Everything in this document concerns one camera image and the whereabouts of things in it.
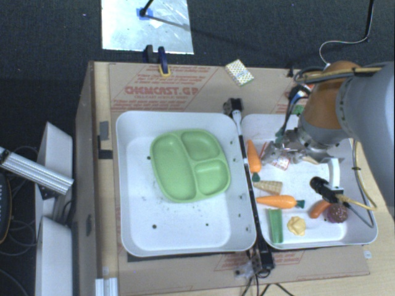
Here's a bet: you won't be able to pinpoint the white plastic tray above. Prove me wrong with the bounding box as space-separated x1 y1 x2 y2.
240 113 379 251
115 110 258 258

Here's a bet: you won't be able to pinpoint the orange sausage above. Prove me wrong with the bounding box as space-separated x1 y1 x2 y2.
309 199 332 220

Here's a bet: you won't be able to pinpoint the beige waffle cone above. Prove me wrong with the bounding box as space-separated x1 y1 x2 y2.
253 180 284 196

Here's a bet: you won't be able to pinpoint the red and white packet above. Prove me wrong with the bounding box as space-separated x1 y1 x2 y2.
270 154 291 171

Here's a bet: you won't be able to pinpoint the yellow and white patterned carton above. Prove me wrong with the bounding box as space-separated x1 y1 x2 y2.
224 59 255 88

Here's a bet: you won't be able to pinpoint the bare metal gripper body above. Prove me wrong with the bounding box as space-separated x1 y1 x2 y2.
276 129 338 163

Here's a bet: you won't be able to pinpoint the black block with thin wires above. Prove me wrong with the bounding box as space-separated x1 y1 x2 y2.
251 250 276 273
223 97 245 116

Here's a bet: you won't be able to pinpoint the green celery stick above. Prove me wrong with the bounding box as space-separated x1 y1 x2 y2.
267 208 285 244

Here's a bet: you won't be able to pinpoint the thin black and white rod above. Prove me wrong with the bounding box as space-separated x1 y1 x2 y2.
231 109 270 269

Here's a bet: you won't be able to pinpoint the purple grapes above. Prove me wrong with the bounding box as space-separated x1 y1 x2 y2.
326 203 349 224

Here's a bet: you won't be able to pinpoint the yellow toy pasta lump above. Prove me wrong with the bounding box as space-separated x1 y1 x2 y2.
286 215 307 237

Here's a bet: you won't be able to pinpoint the green divided plate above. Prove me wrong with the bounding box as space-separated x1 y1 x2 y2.
149 128 232 204

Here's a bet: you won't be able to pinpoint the brown cardboard board red print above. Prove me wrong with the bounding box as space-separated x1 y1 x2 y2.
107 62 371 286

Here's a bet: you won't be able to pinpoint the orange carrot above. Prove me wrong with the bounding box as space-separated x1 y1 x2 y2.
255 194 306 210
245 139 263 183

